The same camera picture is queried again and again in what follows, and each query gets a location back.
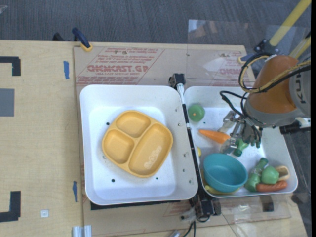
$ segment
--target gray floor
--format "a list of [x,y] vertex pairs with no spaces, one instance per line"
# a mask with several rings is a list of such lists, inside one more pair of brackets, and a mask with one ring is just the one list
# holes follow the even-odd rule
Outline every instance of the gray floor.
[[[300,0],[0,0],[0,40],[52,40],[58,32],[73,40],[72,28],[90,41],[188,43],[189,20],[249,23],[247,48],[265,38],[266,27],[279,26]],[[311,6],[294,25],[311,28]],[[212,39],[211,43],[221,43]],[[227,44],[244,44],[231,36]],[[308,235],[312,235],[310,181],[311,134],[286,135],[299,174],[293,197]]]

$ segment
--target hot dog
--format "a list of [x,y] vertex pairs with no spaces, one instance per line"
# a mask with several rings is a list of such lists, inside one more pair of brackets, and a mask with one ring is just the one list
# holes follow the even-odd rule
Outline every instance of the hot dog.
[[258,192],[276,192],[283,190],[287,187],[287,182],[282,180],[278,181],[276,184],[257,184],[256,190]]

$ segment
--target white square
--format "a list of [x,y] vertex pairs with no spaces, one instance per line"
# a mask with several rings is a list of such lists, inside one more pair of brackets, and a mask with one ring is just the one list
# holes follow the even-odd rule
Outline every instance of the white square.
[[40,217],[41,218],[48,218],[49,217],[49,210],[46,209],[46,210],[41,210],[40,211]]

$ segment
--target bowl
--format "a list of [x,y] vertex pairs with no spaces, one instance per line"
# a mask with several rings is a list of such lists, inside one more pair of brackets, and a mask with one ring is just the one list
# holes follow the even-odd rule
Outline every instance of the bowl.
[[243,186],[248,172],[242,163],[226,154],[209,154],[203,162],[204,178],[209,186],[230,193]]

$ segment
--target carrot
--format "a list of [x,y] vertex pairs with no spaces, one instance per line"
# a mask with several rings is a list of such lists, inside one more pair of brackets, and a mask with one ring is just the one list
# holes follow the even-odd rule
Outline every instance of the carrot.
[[258,192],[276,192],[283,190],[287,187],[287,182],[282,180],[278,181],[276,184],[257,184],[256,190]]
[[200,134],[205,135],[206,137],[223,144],[225,141],[227,141],[230,136],[223,132],[217,132],[217,131],[211,131],[211,130],[199,130]]

